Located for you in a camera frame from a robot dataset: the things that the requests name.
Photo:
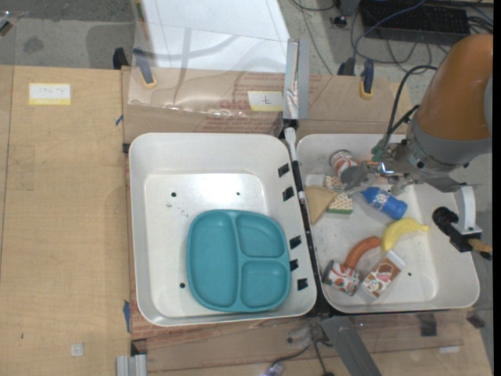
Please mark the white plastic tray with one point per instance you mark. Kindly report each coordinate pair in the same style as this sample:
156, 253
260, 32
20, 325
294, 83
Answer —
164, 225
422, 280

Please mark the blue bottle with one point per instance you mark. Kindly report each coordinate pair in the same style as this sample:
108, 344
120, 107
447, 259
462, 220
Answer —
387, 204

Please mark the black cylinder on white bracket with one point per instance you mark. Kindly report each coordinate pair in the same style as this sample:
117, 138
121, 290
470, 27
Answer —
450, 221

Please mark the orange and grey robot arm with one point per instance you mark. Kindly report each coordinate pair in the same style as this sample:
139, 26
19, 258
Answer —
454, 92

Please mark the orange sausage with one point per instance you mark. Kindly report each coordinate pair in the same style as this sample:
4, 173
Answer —
362, 251

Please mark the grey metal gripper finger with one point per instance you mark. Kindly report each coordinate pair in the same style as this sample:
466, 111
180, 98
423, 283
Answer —
357, 174
400, 183

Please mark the thin black and white rod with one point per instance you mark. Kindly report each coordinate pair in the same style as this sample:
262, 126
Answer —
298, 178

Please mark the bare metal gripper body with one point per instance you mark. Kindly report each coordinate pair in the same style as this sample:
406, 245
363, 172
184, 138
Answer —
405, 163

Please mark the brown cardboard board red print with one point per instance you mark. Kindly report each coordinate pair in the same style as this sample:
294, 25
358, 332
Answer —
219, 104

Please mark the orange and white can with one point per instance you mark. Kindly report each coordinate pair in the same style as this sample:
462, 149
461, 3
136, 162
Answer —
341, 162

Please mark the brown and white carton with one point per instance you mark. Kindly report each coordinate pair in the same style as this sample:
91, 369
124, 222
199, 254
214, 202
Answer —
381, 276

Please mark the yellow banana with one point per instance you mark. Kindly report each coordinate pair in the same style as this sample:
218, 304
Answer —
399, 230

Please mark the green and white patterned carton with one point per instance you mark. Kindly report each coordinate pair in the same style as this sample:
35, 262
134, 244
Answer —
341, 204

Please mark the red and white can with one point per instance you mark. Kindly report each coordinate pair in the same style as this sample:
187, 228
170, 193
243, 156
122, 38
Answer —
341, 278

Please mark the tan bread slice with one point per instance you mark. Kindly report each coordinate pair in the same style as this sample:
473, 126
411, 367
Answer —
319, 204

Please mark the blue divided plate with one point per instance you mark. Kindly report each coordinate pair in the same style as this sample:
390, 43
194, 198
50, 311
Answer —
219, 261

